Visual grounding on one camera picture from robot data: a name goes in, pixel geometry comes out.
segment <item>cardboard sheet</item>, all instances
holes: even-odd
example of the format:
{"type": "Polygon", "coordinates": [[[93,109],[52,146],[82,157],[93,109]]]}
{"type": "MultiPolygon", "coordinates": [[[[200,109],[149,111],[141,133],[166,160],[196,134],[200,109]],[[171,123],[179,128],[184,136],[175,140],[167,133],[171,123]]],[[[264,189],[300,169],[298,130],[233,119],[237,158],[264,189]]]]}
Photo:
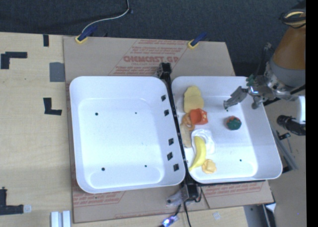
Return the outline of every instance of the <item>cardboard sheet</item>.
{"type": "MultiPolygon", "coordinates": [[[[91,222],[174,213],[166,198],[179,186],[88,194],[76,182],[69,86],[78,76],[152,76],[161,62],[178,76],[234,76],[223,42],[200,42],[191,50],[187,41],[93,38],[79,45],[64,37],[65,80],[71,155],[74,222],[91,222]]],[[[203,187],[204,199],[189,210],[204,210],[273,202],[267,181],[203,187]]]]}

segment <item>black tape marking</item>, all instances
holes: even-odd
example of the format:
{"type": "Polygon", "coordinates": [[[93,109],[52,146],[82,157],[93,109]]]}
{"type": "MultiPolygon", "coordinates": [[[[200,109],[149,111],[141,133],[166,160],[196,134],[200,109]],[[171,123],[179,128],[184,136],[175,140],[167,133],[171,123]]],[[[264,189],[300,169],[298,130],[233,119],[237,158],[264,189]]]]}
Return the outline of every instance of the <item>black tape marking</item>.
{"type": "Polygon", "coordinates": [[[0,216],[23,214],[23,205],[11,206],[6,204],[6,192],[7,190],[4,187],[0,189],[0,216]]]}
{"type": "Polygon", "coordinates": [[[27,52],[13,52],[8,51],[5,53],[9,58],[27,58],[28,53],[27,52]]]}
{"type": "Polygon", "coordinates": [[[44,101],[44,114],[59,115],[61,116],[62,110],[52,110],[52,98],[43,98],[44,101]]]}
{"type": "Polygon", "coordinates": [[[44,47],[48,47],[49,45],[50,45],[49,35],[48,34],[44,34],[43,35],[43,46],[44,47]]]}
{"type": "Polygon", "coordinates": [[[10,58],[6,54],[1,54],[0,69],[9,69],[10,58]]]}
{"type": "Polygon", "coordinates": [[[10,58],[27,58],[27,52],[6,52],[1,54],[0,69],[9,69],[10,58]]]}
{"type": "Polygon", "coordinates": [[[50,63],[50,82],[64,82],[64,64],[59,62],[50,63]]]}

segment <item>yellow banana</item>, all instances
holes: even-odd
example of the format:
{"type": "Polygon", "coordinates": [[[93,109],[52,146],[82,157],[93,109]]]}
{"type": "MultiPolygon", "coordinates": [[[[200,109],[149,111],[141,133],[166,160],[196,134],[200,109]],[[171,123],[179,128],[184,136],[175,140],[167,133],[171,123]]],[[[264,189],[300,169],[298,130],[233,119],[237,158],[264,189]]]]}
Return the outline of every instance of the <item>yellow banana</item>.
{"type": "Polygon", "coordinates": [[[189,168],[189,171],[193,170],[196,167],[202,166],[202,164],[205,161],[205,156],[207,154],[207,149],[205,147],[204,139],[202,139],[199,136],[195,136],[194,137],[194,144],[195,144],[195,148],[196,148],[197,153],[196,153],[195,159],[194,159],[191,167],[189,168]]]}

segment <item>dark carpet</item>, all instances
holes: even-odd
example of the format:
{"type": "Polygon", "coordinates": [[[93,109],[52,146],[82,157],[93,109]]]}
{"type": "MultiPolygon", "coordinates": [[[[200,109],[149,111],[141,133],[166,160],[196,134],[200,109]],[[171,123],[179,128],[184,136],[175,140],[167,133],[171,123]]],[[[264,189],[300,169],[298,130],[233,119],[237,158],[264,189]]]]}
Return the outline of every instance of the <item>dark carpet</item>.
{"type": "MultiPolygon", "coordinates": [[[[277,47],[287,26],[281,13],[306,0],[129,0],[132,12],[98,23],[95,36],[191,40],[207,32],[226,42],[239,76],[257,67],[264,45],[277,47]]],[[[125,0],[0,0],[0,31],[79,35],[84,27],[126,10],[125,0]]]]}

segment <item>toy food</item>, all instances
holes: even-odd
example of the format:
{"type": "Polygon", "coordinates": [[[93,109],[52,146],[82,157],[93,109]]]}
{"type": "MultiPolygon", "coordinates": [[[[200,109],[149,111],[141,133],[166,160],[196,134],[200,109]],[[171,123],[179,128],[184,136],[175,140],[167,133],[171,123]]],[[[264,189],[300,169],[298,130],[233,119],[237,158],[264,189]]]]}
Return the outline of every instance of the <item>toy food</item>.
{"type": "Polygon", "coordinates": [[[182,117],[182,122],[181,124],[184,124],[186,126],[186,128],[188,128],[189,131],[193,131],[195,126],[194,124],[191,122],[190,119],[190,114],[186,113],[183,117],[182,117]]]}
{"type": "Polygon", "coordinates": [[[204,101],[201,97],[201,91],[196,86],[190,86],[184,93],[184,112],[188,113],[190,110],[203,108],[204,101]]]}
{"type": "Polygon", "coordinates": [[[190,120],[193,125],[204,125],[208,122],[208,114],[200,108],[190,110],[190,120]]]}
{"type": "Polygon", "coordinates": [[[216,170],[217,168],[215,162],[213,162],[211,159],[206,159],[202,164],[202,171],[206,174],[212,174],[216,172],[216,170]]]}
{"type": "Polygon", "coordinates": [[[242,125],[242,122],[239,118],[231,116],[226,120],[226,125],[230,130],[237,130],[242,125]]]}
{"type": "Polygon", "coordinates": [[[194,144],[196,148],[196,156],[192,165],[189,167],[189,171],[192,171],[194,168],[202,166],[205,161],[205,156],[207,154],[205,141],[199,136],[194,137],[194,144]]]}
{"type": "Polygon", "coordinates": [[[180,125],[180,133],[182,138],[182,143],[186,148],[192,147],[191,143],[191,132],[185,124],[180,125]]]}

